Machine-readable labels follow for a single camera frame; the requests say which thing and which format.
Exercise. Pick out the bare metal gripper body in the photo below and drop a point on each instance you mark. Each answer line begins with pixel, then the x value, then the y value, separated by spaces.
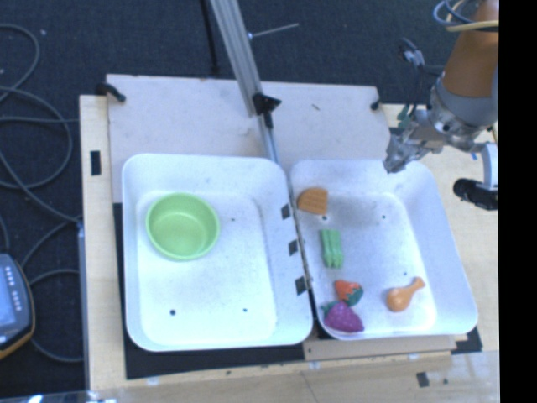
pixel 436 134

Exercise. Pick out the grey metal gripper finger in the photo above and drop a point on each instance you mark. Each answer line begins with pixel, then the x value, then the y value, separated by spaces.
pixel 392 158
pixel 409 153

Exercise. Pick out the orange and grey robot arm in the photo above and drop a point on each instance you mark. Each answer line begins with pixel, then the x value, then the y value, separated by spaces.
pixel 472 65

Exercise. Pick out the orange biscuit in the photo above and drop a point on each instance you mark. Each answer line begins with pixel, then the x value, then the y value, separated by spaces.
pixel 312 200

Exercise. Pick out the white plastic tray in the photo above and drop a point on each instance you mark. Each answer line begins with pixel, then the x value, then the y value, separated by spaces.
pixel 377 250
pixel 210 284

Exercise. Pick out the green bean bundle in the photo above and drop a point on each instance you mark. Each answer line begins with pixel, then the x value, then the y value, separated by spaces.
pixel 331 248

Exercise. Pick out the thin black and white rod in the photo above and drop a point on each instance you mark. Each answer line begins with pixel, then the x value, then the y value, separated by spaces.
pixel 300 233

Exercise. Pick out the black block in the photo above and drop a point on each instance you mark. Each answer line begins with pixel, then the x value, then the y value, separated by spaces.
pixel 265 101

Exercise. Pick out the red strawberry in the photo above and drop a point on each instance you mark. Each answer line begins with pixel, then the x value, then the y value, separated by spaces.
pixel 348 291

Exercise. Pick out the orange chicken drumstick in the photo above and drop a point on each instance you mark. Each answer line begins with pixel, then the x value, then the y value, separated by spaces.
pixel 400 298

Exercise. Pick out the purple grapes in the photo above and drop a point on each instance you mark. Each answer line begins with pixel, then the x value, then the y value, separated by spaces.
pixel 343 319

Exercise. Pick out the pale flat board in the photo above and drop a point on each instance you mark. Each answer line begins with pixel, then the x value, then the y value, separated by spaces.
pixel 189 116

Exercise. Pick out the green bowl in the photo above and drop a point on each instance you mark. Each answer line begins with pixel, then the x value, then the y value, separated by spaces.
pixel 182 227

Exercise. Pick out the black cylinder on white bracket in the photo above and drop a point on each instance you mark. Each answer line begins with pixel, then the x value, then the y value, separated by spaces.
pixel 476 193

